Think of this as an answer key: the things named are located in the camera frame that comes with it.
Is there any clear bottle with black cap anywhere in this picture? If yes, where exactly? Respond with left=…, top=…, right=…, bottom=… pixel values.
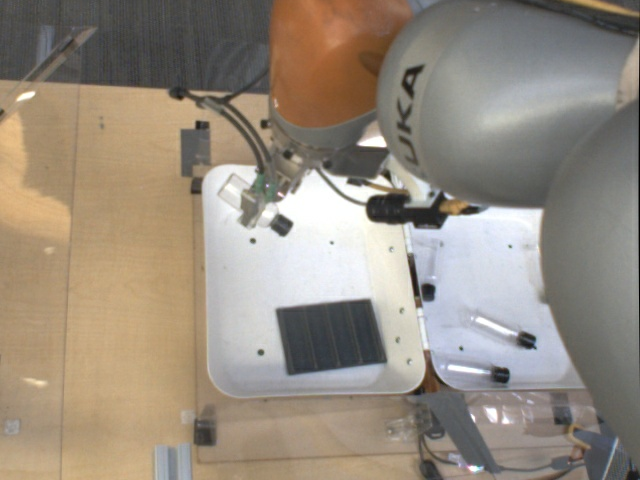
left=458, top=308, right=539, bottom=351
left=217, top=172, right=295, bottom=238
left=445, top=361, right=512, bottom=385
left=421, top=239, right=445, bottom=302

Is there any thin black and white rod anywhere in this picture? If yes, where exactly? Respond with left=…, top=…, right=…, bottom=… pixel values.
left=405, top=225, right=432, bottom=395

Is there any white plastic tray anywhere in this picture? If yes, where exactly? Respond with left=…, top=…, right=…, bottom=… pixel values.
left=405, top=201, right=587, bottom=392
left=200, top=162, right=428, bottom=400

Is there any black cylinder on white bracket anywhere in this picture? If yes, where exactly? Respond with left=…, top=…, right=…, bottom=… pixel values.
left=366, top=156, right=447, bottom=230

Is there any dark grey ribbed panel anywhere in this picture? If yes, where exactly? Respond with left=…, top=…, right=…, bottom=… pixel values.
left=275, top=298, right=389, bottom=377

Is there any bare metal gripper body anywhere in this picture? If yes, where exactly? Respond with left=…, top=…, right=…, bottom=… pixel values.
left=248, top=136, right=324, bottom=204

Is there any clear plastic bottle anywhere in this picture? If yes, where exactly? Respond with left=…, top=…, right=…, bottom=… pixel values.
left=384, top=408, right=434, bottom=442

